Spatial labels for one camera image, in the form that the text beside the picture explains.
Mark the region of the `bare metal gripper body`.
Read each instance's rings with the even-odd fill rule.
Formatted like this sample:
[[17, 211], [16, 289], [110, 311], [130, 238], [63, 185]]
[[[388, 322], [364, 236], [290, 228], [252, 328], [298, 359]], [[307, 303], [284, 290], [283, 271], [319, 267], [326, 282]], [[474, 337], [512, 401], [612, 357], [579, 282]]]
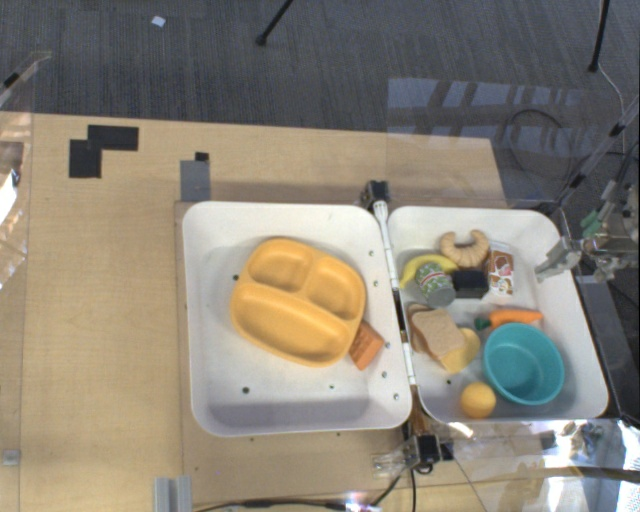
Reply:
[[580, 246], [595, 263], [593, 277], [596, 282], [612, 280], [619, 270], [638, 267], [639, 245], [628, 236], [585, 237], [580, 240]]

